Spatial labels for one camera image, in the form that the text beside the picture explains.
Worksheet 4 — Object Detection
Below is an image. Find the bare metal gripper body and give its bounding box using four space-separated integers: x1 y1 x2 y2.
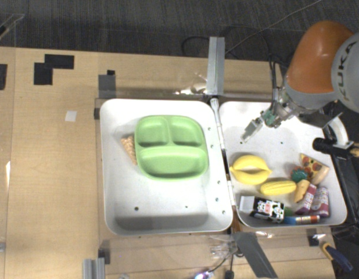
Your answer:
260 101 300 128

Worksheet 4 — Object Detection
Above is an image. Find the white plastic tray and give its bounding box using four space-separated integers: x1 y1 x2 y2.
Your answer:
218 101 348 228
99 98 234 237

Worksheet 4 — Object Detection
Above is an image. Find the yellow banana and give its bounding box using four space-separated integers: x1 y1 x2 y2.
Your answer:
229 155 272 185

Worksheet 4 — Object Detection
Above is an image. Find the teal round spiky toy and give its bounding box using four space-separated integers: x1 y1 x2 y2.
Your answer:
290 166 311 184

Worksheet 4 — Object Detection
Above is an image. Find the toy pizza slice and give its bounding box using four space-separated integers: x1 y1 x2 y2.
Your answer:
300 153 331 185

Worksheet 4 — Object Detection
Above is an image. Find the yellow corn cob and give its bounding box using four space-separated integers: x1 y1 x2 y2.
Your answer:
260 178 297 196

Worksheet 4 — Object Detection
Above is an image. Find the white flat packet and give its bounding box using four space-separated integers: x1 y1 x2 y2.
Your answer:
239 195 256 212

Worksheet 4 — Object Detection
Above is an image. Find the tan toy bread piece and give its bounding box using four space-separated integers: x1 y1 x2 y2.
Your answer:
293 179 311 204

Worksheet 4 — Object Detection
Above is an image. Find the black and white cow carton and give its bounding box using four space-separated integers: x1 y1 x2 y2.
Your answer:
249 196 286 224

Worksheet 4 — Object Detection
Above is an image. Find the green divided plate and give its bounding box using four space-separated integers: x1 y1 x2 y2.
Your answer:
134 115 210 181

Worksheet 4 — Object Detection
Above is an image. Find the pink printed bottle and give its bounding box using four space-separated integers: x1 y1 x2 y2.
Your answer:
310 187 330 218
295 184 317 216

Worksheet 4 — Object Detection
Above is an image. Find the blue and red tube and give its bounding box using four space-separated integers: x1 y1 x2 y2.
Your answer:
283 214 321 226

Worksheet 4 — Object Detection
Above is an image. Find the tan waffle biscuit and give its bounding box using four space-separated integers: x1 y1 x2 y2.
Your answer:
120 135 138 166

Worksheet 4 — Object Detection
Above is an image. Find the black cylinder on white bracket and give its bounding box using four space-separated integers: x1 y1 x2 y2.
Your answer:
312 115 356 160

